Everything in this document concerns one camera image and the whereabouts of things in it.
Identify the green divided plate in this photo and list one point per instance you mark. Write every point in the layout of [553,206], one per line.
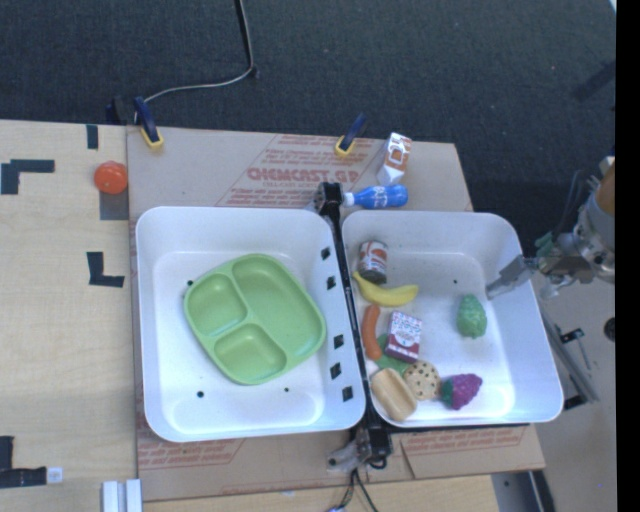
[265,300]

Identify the purple grapes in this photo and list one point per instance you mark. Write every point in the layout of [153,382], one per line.
[465,390]

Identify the white plastic tray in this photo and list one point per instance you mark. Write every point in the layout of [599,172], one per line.
[480,370]
[170,320]

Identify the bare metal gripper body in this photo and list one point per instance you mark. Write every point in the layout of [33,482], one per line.
[582,260]

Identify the yellow banana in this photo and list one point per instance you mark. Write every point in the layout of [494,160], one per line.
[387,295]

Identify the red and white carton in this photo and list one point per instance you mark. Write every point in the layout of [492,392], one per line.
[404,337]

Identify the tan chocolate chip biscuit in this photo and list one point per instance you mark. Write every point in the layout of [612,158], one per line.
[422,381]

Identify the brown cardboard board, red print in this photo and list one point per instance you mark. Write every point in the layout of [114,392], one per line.
[210,165]

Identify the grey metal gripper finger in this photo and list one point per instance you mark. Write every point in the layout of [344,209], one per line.
[505,286]
[520,264]

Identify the blue and white bottle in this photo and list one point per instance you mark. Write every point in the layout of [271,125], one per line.
[380,196]

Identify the green toy broccoli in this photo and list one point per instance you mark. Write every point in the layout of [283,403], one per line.
[471,316]

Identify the red and white can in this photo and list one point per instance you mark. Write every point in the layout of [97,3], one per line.
[373,260]

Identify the tan toy bread bun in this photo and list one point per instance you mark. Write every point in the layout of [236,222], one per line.
[394,395]

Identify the thin black and white rod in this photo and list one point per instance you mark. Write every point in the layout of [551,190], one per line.
[350,310]

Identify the green toy lettuce leaf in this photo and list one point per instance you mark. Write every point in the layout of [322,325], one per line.
[389,364]

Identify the white and orange carton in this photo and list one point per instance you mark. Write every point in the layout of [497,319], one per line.
[395,157]

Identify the orange toy tomato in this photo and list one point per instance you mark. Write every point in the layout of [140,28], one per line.
[111,177]

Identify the orange sausage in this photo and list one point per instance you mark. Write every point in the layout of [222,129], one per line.
[371,330]

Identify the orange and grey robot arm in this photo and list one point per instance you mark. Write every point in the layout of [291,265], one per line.
[606,200]

